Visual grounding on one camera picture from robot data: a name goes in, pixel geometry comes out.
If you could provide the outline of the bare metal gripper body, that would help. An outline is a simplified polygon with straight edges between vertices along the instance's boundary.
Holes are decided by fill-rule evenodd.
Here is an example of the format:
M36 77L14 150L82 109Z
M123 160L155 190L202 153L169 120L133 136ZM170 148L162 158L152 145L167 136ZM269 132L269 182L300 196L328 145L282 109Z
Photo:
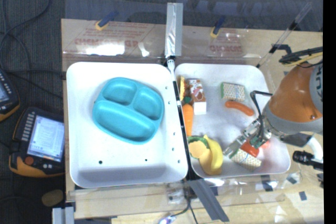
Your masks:
M255 119L243 130L243 135L247 137L250 143L266 143L271 138L271 132L266 129L263 119Z

